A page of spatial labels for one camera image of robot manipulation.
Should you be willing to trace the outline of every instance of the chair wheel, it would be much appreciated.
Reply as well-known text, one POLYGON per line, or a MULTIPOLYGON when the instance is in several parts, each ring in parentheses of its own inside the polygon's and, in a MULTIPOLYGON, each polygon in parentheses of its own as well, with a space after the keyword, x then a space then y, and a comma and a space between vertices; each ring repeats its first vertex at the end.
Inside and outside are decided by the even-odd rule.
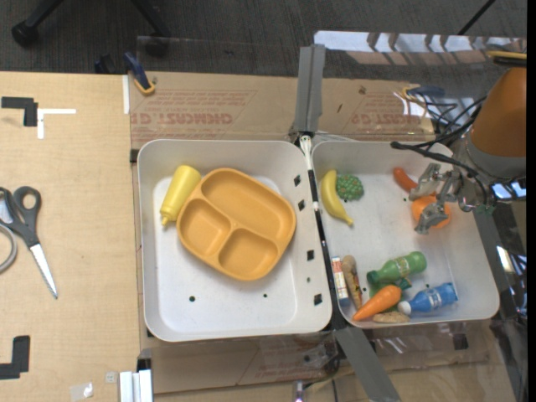
POLYGON ((153 57, 162 58, 168 48, 169 38, 158 37, 156 34, 151 34, 151 38, 145 43, 145 51, 153 57))
POLYGON ((29 46, 37 42, 39 38, 39 33, 35 27, 29 27, 24 21, 18 23, 13 28, 11 28, 11 34, 15 39, 15 42, 21 46, 29 46))

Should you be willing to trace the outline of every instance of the blue clip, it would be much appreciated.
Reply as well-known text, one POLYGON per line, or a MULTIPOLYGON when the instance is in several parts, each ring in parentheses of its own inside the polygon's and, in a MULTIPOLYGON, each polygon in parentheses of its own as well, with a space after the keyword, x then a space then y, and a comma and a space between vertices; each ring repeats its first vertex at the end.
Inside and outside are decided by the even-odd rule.
POLYGON ((126 66, 134 74, 134 85, 137 86, 143 95, 150 95, 154 92, 154 84, 147 78, 145 70, 138 63, 136 57, 130 52, 123 54, 123 59, 126 62, 126 66))

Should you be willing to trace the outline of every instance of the banana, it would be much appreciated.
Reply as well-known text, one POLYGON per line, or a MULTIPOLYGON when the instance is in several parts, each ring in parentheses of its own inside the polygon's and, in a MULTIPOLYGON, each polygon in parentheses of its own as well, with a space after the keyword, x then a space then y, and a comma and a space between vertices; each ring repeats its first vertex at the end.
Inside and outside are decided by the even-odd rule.
POLYGON ((347 215, 343 203, 337 195, 337 170, 329 170, 320 182, 320 195, 324 208, 334 218, 342 219, 351 225, 353 220, 347 215))

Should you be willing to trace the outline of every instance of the black bracket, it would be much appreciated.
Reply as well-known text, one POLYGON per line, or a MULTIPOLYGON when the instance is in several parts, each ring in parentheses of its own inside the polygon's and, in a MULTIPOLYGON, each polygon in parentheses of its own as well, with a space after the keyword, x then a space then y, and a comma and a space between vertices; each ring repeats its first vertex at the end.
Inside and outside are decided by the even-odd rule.
POLYGON ((24 126, 37 126, 37 106, 33 98, 2 97, 2 108, 24 109, 24 126))
POLYGON ((98 75, 118 75, 113 59, 110 54, 101 55, 95 62, 95 72, 98 75))
POLYGON ((24 335, 13 339, 11 363, 0 363, 0 379, 20 378, 21 372, 28 372, 30 360, 30 337, 24 335))

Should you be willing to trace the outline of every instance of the orange carrot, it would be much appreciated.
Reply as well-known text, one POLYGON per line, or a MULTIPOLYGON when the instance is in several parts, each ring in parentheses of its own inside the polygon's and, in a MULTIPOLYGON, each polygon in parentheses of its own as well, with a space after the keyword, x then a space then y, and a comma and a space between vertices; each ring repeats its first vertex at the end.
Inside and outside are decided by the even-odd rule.
POLYGON ((371 317, 374 314, 383 312, 393 305, 396 305, 402 297, 402 289, 395 285, 387 285, 382 287, 376 294, 358 309, 352 319, 355 321, 363 320, 371 317))
POLYGON ((417 187, 417 182, 414 182, 400 167, 393 168, 393 176, 395 182, 406 192, 417 187))

